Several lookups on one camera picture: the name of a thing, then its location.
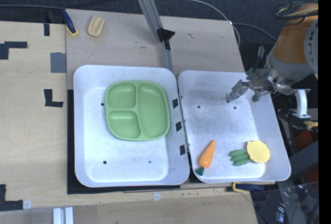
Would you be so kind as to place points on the pale wood board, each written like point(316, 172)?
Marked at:
point(124, 47)

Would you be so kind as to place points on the green divided plate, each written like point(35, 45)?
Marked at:
point(152, 109)

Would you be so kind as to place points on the black cylinder on white bracket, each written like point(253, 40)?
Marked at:
point(302, 104)

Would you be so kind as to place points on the white plastic tray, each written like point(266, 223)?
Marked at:
point(124, 161)
point(219, 127)

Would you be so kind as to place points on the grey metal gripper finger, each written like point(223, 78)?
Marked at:
point(259, 95)
point(237, 90)

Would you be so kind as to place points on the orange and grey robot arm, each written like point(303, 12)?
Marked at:
point(289, 44)

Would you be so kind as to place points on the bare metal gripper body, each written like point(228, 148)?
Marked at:
point(266, 81)

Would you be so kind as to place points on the orange carrot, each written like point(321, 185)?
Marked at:
point(208, 155)

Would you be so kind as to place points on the green bean pods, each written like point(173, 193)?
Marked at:
point(239, 157)

